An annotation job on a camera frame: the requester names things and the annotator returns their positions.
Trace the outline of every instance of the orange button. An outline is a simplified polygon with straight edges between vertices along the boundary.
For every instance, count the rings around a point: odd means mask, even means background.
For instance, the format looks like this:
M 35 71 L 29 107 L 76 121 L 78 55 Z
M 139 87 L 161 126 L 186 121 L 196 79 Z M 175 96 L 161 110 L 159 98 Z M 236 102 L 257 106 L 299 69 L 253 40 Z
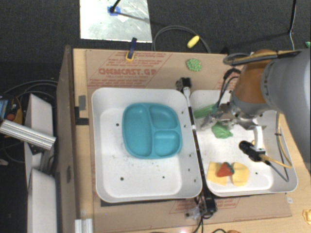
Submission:
M 9 114 L 6 116 L 6 119 L 13 121 L 15 119 L 15 115 L 14 114 Z

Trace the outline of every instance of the white plastic tray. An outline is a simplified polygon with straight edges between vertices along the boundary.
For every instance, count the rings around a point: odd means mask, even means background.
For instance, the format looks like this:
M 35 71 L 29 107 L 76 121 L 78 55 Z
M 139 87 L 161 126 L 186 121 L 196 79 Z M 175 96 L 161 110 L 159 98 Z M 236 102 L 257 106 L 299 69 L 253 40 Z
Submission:
M 139 159 L 122 138 L 122 115 L 133 103 L 160 103 L 175 110 L 180 152 L 165 159 Z M 202 180 L 186 98 L 176 90 L 101 88 L 92 96 L 96 189 L 107 202 L 196 197 Z
M 195 91 L 191 95 L 191 105 L 193 111 L 201 109 L 205 106 L 215 103 L 219 98 L 219 91 Z M 222 103 L 229 101 L 230 94 L 225 93 Z M 212 193 L 220 197 L 254 195 L 265 193 L 290 192 L 296 189 L 298 180 L 294 168 L 287 169 L 289 182 L 284 181 L 271 167 L 260 162 L 251 161 L 246 154 L 239 149 L 239 143 L 242 140 L 253 141 L 254 132 L 247 131 L 240 125 L 234 126 L 231 130 L 233 137 L 227 139 L 217 139 L 211 129 L 202 131 L 200 126 L 203 123 L 203 118 L 196 119 L 195 125 L 197 128 L 199 146 L 201 150 L 204 170 L 207 172 L 209 162 L 240 162 L 249 169 L 249 178 L 245 186 L 237 187 L 231 179 L 227 179 L 226 186 L 212 182 L 207 182 L 207 185 Z M 257 119 L 257 123 L 261 126 L 267 126 L 263 131 L 263 145 L 266 149 L 266 154 L 276 160 L 281 161 L 281 156 L 276 143 L 276 113 L 275 111 L 267 111 L 262 117 Z M 284 139 L 282 143 L 287 156 L 290 158 L 288 149 Z M 274 165 L 286 177 L 284 168 L 279 165 Z

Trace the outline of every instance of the dark gray floor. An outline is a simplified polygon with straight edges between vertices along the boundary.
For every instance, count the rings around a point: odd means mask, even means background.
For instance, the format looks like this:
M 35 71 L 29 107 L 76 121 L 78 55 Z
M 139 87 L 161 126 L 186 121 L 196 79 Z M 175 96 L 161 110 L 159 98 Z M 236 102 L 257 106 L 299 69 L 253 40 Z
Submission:
M 168 25 L 198 32 L 218 53 L 258 49 L 289 50 L 287 34 L 293 0 L 148 0 L 153 36 Z M 293 39 L 296 48 L 310 41 L 311 0 L 297 0 Z M 0 93 L 17 84 L 58 79 L 64 46 L 128 49 L 128 43 L 81 40 L 79 0 L 0 0 Z M 167 32 L 157 41 L 160 51 L 190 51 L 190 36 Z M 150 44 L 137 49 L 149 50 Z M 198 44 L 191 51 L 205 52 Z M 22 159 L 19 149 L 10 152 Z M 0 158 L 7 159 L 0 151 Z M 0 232 L 26 232 L 24 168 L 0 166 Z

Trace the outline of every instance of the silver metal sheet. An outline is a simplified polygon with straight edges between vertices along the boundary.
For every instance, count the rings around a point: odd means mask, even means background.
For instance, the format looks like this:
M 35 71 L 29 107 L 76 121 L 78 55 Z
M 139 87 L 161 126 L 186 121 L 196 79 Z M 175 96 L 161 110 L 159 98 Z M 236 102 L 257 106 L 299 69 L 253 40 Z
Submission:
M 121 0 L 116 11 L 109 7 L 116 0 L 80 0 L 82 39 L 152 42 L 147 0 Z

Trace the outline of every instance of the blue divided plate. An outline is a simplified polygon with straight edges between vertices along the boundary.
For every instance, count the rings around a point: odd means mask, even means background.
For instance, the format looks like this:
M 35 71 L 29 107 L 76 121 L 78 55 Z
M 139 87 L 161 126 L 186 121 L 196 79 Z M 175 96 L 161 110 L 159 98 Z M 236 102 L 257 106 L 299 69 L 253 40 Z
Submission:
M 143 159 L 171 157 L 182 145 L 176 112 L 157 103 L 128 106 L 123 113 L 122 135 L 127 151 Z

